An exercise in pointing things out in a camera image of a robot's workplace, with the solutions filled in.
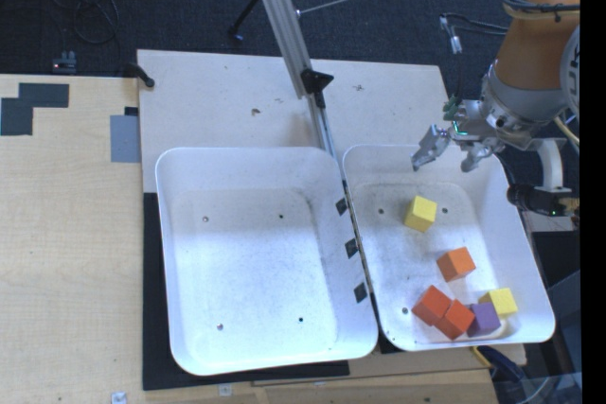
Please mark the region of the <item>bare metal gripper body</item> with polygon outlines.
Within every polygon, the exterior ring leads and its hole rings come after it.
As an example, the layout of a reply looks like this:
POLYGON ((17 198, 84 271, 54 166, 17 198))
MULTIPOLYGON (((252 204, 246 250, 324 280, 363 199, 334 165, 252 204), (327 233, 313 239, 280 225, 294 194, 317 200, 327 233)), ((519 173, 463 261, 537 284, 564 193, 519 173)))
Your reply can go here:
POLYGON ((499 151, 511 145, 526 149, 533 137, 533 124, 506 109, 498 101, 463 99, 448 109, 449 135, 463 145, 478 144, 499 151))

